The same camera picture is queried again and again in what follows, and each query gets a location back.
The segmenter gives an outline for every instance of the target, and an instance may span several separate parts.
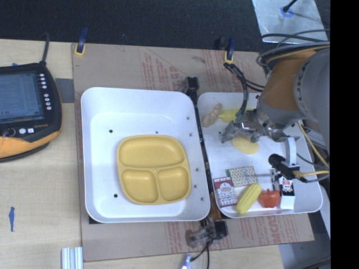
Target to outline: blue clamp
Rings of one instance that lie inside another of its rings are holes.
[[[234,61],[234,39],[232,37],[229,38],[227,51],[224,53],[224,61],[228,64],[232,64]]]
[[[85,42],[86,42],[86,38],[88,36],[88,31],[89,31],[89,28],[87,28],[87,27],[81,28],[80,39],[79,39],[79,42],[76,43],[76,46],[75,46],[75,51],[74,51],[75,55],[83,56],[85,54],[85,49],[86,49]]]

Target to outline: wooden table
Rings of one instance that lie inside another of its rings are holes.
[[[0,40],[0,66],[39,62],[43,41]],[[54,78],[73,79],[71,43],[51,42],[47,67]],[[47,148],[0,163],[1,268],[61,268],[61,249],[81,246],[75,110],[63,104],[61,135]],[[11,231],[9,213],[15,208]],[[84,268],[179,268],[183,254],[85,262]],[[206,268],[207,255],[191,263]],[[210,268],[283,268],[277,245],[210,252]]]

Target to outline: toy tomato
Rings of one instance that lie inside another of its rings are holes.
[[[258,201],[263,207],[273,208],[279,204],[279,200],[279,191],[270,191],[269,189],[267,189],[267,191],[261,192],[258,197]]]

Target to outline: screen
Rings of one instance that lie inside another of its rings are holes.
[[[35,72],[0,75],[0,124],[44,119]]]

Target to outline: silver metal panel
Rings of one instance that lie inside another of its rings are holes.
[[[282,8],[292,0],[252,0],[261,35],[265,34],[294,34],[309,30],[323,30],[320,15],[314,0],[297,0],[287,13]],[[324,31],[305,33],[302,36],[328,40]],[[263,38],[264,42],[278,43],[284,37]],[[285,43],[303,44],[308,41],[288,39]]]

